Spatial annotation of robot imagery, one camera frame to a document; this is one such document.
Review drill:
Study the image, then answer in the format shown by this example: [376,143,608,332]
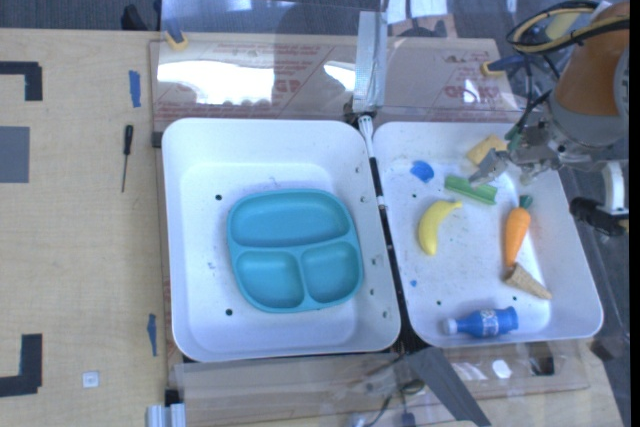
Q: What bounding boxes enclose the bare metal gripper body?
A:
[505,122,601,186]

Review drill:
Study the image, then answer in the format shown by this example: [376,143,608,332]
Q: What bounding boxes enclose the yellow cheese wedge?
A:
[465,134,509,167]

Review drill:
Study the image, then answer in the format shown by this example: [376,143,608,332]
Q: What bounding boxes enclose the green rectangular block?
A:
[443,174,499,206]

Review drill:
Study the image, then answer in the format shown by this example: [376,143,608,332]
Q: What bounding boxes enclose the small blue rounded piece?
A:
[409,159,436,184]

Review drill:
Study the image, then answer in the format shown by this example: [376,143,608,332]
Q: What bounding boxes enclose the orange carrot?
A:
[503,194,535,269]

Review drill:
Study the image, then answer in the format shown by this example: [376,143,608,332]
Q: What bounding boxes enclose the yellow banana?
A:
[417,199,464,257]

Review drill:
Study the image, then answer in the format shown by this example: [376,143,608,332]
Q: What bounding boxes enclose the white plastic tray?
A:
[160,117,402,363]
[372,121,605,350]

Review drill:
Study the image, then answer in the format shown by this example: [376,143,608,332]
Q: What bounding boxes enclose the tan ice cream cone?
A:
[503,262,554,301]

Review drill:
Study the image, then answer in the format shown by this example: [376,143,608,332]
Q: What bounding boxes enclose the blue bottle white cap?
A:
[440,305,520,340]

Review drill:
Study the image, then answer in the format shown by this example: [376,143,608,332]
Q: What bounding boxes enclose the blue divided plate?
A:
[226,188,365,315]

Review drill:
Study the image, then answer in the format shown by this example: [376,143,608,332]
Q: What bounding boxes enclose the brown cardboard board red print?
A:
[148,36,609,397]

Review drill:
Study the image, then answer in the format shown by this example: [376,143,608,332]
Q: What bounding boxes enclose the black screwdriver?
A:
[120,124,135,194]

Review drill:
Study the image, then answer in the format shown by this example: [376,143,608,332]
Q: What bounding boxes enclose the black cylinder on white bracket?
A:
[569,159,630,237]

